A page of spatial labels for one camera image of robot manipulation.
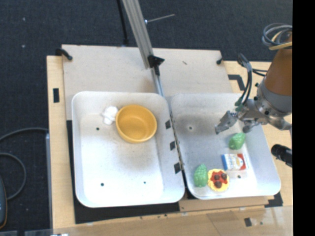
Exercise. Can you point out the green toy pepper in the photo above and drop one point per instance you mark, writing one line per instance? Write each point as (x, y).
(236, 141)

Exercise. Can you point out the green toy grapes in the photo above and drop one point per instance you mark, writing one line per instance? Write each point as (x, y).
(200, 176)

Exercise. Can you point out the white crumpled lump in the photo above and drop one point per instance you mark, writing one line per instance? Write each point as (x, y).
(109, 114)

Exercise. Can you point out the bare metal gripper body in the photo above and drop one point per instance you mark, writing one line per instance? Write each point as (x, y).
(256, 112)

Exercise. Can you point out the white plastic tray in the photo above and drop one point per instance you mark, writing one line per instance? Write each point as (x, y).
(123, 171)
(206, 146)

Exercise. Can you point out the yellow toy spaghetti with meatballs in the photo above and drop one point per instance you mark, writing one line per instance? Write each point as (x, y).
(218, 180)

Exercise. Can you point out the pale flat board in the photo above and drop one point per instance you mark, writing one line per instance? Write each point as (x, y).
(110, 70)

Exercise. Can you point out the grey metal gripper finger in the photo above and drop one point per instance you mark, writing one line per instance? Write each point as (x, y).
(226, 122)
(249, 126)

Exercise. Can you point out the blue white red carton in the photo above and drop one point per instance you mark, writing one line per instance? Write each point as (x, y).
(235, 161)

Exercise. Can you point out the yellow bowl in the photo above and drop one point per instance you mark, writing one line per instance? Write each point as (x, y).
(135, 123)

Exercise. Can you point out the thin black and white rod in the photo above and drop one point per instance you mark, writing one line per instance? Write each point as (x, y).
(177, 142)

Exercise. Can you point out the black cylinder on white bracket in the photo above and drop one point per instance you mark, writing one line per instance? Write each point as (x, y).
(283, 154)

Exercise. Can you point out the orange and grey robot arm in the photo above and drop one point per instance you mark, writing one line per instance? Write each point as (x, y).
(279, 75)

